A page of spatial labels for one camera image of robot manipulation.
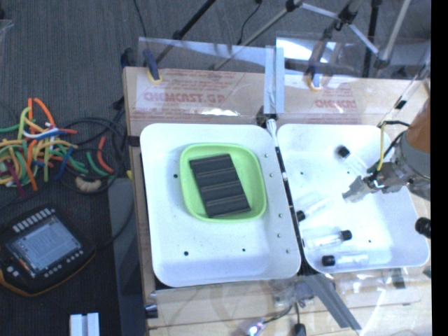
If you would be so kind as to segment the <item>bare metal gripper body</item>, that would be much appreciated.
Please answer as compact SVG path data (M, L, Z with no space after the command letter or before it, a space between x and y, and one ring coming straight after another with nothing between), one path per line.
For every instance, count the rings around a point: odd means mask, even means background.
M367 185L383 193L395 193L402 187L406 187L412 194L423 199L430 199L431 170L428 164L386 162L379 171L367 177Z

